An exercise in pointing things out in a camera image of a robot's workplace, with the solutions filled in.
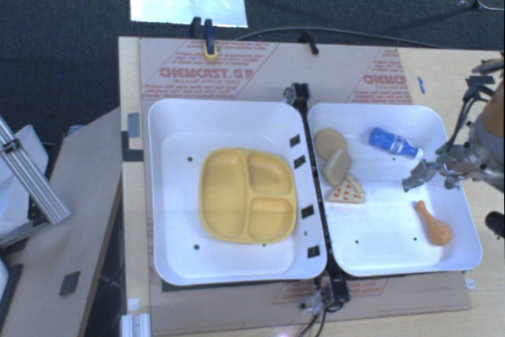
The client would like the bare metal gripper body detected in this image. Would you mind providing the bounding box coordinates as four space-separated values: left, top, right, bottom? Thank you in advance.
432 144 505 189

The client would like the blue bottle white cap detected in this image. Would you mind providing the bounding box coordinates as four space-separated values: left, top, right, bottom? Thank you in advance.
368 126 425 160

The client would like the white plastic tray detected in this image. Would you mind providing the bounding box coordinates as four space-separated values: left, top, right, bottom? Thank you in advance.
306 103 484 278
147 98 329 286

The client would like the orange chicken drumstick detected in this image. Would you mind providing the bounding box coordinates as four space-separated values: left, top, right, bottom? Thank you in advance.
413 200 453 247

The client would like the pizza slice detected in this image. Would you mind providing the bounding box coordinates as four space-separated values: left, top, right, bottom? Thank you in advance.
325 174 366 205

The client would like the tan bread loaf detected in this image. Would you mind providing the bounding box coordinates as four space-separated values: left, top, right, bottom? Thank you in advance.
320 148 354 187

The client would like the tan round biscuit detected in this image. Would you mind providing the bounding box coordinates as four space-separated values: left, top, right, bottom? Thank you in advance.
313 127 349 161

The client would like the thin black and white rod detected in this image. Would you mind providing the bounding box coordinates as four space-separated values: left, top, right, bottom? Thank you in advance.
298 100 339 283

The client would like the yellow divided plate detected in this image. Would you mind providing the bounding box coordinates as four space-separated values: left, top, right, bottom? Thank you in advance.
197 147 298 245

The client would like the brown cardboard board red print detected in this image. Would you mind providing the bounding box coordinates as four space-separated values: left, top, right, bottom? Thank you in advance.
138 36 473 329

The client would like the black cylinder on white bracket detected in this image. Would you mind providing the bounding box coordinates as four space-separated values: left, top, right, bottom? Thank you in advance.
485 210 505 240

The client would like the black block with thin wires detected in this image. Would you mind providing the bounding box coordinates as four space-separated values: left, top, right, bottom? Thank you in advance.
283 82 312 106
328 277 351 305

